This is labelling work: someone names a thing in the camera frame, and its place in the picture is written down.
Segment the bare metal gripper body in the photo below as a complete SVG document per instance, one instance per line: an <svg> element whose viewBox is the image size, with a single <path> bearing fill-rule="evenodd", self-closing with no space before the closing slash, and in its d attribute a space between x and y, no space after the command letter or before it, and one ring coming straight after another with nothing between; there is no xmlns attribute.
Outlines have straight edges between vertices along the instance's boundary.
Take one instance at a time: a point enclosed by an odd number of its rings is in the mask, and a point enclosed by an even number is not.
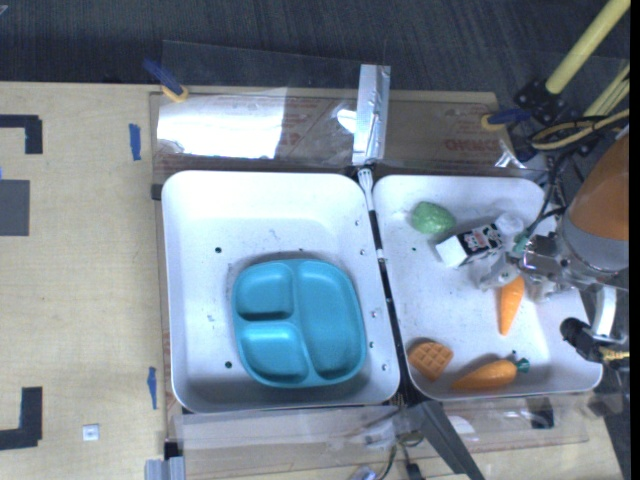
<svg viewBox="0 0 640 480"><path fill-rule="evenodd" d="M524 245L518 265L534 302L547 302L571 289L572 285L566 278L568 263L562 246L563 241L556 232L532 235Z"/></svg>

